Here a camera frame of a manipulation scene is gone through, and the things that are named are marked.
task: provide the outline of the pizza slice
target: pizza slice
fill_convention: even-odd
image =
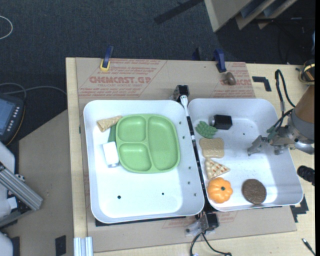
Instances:
[[[204,166],[205,166],[206,175],[209,180],[214,179],[230,171],[230,168],[216,161],[213,161],[210,158],[205,159]]]
[[[117,115],[115,117],[101,119],[97,121],[97,125],[100,129],[100,131],[103,133],[107,129],[109,129],[111,126],[114,126],[120,119],[122,118],[122,115]]]

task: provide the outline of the divided green plate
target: divided green plate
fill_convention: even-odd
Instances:
[[[135,173],[164,173],[180,161],[175,125],[159,114],[132,114],[116,125],[116,147],[121,165]]]

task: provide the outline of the wooden table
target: wooden table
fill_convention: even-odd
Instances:
[[[193,66],[192,61],[184,61],[179,63],[179,70],[190,69]],[[199,65],[192,67],[196,79],[199,83],[202,80],[201,72],[197,72],[196,68]],[[207,69],[216,69],[216,66],[209,61],[206,62]],[[280,102],[275,87],[275,71],[280,69],[284,75],[288,94],[292,102],[297,103],[306,86],[298,80],[297,66],[293,65],[274,65],[274,64],[247,64],[249,75],[266,77],[272,88],[271,92],[266,92],[262,83],[253,83],[254,93],[256,98],[266,99],[271,102],[280,116]],[[86,206],[85,206],[85,191],[83,177],[83,156],[81,146],[81,136],[79,134],[80,116],[78,103],[78,87],[77,87],[77,67],[75,58],[66,58],[66,81],[67,81],[67,97],[68,97],[68,119],[69,119],[69,136],[70,136],[70,159],[71,159],[71,180],[72,180],[72,202],[73,202],[73,227],[74,237],[85,238],[88,236],[87,221],[86,221]],[[291,156],[296,168],[305,165],[315,168],[314,155],[308,155],[298,150],[292,150]],[[307,214],[298,216],[297,231],[259,235],[251,237],[240,237],[231,239],[221,239],[212,241],[212,246],[223,252],[232,252],[233,256],[247,255],[273,255],[273,256],[301,256],[312,255],[307,247],[303,244],[302,238],[305,238],[311,247],[316,248],[316,228],[315,228],[315,187],[303,179],[300,179],[303,192],[308,204],[309,211]],[[189,243],[163,245],[155,247],[146,247],[139,249],[127,249],[118,251],[108,251],[95,253],[99,256],[132,256],[132,255],[189,255]],[[193,249],[194,253],[199,255],[215,255],[205,242],[197,242]]]

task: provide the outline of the toy pumpkin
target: toy pumpkin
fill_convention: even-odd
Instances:
[[[233,192],[230,182],[221,177],[210,180],[207,187],[209,198],[218,204],[228,201]]]

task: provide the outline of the brown cookie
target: brown cookie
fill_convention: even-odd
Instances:
[[[257,179],[247,179],[241,188],[244,198],[253,203],[259,205],[266,200],[267,190],[266,187]]]

